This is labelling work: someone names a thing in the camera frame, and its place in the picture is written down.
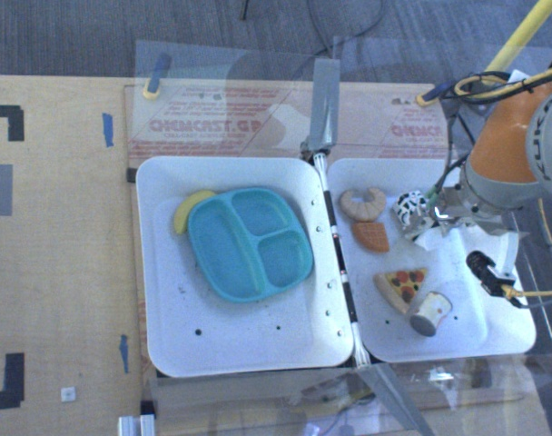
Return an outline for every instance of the wooden surface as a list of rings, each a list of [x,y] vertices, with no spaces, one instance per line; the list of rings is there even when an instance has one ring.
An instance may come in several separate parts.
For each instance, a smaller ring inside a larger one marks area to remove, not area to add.
[[[0,410],[0,436],[115,434],[120,416],[140,412],[125,83],[0,76],[0,104],[25,111],[23,142],[8,142],[0,118],[0,164],[13,167],[12,215],[0,216],[0,391],[5,355],[25,354],[25,399]],[[72,386],[76,400],[62,403]]]

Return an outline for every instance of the small white block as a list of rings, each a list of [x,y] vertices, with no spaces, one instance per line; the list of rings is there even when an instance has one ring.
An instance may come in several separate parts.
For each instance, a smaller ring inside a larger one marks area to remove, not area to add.
[[[76,388],[62,388],[60,390],[60,398],[62,402],[74,402],[76,401]]]

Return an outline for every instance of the yellow pole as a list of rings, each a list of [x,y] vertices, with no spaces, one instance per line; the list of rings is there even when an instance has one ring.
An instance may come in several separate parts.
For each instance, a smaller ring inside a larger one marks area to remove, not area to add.
[[[510,36],[486,71],[504,71],[552,13],[552,0],[538,0],[520,26]]]

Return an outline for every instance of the brown toy food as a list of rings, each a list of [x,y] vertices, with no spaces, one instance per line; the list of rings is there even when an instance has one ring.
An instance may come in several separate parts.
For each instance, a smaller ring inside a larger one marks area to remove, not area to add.
[[[363,247],[373,252],[389,251],[389,239],[383,223],[359,222],[354,223],[350,228]]]
[[[373,276],[373,281],[385,300],[398,312],[405,314],[427,273],[427,268],[380,272]]]

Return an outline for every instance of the black connector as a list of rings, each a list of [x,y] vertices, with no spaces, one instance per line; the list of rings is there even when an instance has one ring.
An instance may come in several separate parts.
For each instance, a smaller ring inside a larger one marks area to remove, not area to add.
[[[514,286],[514,280],[498,278],[490,268],[496,264],[487,255],[474,251],[466,257],[466,265],[482,283],[484,290],[493,297],[506,297],[502,286]]]

